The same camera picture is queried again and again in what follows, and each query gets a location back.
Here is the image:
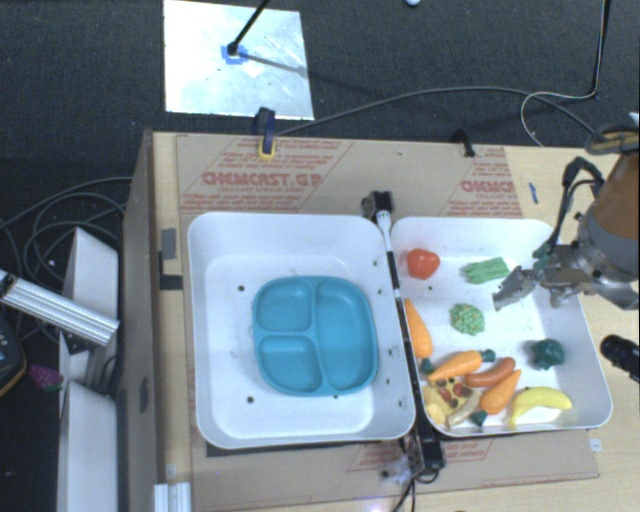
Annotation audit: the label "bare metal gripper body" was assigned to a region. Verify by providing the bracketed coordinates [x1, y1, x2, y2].
[532, 244, 640, 311]

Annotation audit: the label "green toy beans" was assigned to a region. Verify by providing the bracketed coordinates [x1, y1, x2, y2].
[460, 256, 511, 286]

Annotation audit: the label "white plastic tray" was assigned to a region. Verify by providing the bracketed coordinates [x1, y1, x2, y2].
[389, 215, 614, 439]
[187, 211, 418, 450]

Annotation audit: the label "green toy peas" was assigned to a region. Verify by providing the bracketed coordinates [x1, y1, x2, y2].
[448, 302, 486, 337]

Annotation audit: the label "dark green toy broccoli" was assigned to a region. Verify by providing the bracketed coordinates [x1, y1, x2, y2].
[523, 338, 567, 372]

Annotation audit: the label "red toy sausage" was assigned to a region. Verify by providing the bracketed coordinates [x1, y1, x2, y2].
[464, 356, 517, 389]

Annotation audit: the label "red toy tomato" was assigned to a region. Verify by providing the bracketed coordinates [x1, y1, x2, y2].
[405, 248, 442, 281]

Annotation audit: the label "orange toy carrot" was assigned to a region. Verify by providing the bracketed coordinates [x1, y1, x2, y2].
[426, 348, 497, 386]
[403, 297, 436, 375]
[469, 369, 523, 428]

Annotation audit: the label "yellow banana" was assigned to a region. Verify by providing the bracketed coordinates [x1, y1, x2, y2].
[508, 385, 573, 429]

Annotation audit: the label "thin black and white rod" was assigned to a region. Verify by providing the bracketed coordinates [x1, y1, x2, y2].
[378, 209, 437, 447]

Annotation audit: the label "toy pizza slice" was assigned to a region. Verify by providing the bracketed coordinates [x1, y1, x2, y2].
[421, 376, 484, 429]

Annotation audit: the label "blue divided plate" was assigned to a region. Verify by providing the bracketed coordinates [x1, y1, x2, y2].
[251, 275, 380, 399]

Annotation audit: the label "brown cardboard board red print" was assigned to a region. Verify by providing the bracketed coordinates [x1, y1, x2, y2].
[175, 133, 601, 512]

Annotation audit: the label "purple toy grapes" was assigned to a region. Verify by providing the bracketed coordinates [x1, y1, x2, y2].
[27, 363, 66, 394]

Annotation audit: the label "black cylinder on white bracket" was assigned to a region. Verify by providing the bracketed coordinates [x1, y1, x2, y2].
[599, 334, 640, 385]

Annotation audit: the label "black block with thin wires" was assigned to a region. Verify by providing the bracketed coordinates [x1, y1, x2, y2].
[361, 190, 398, 222]
[398, 433, 447, 484]

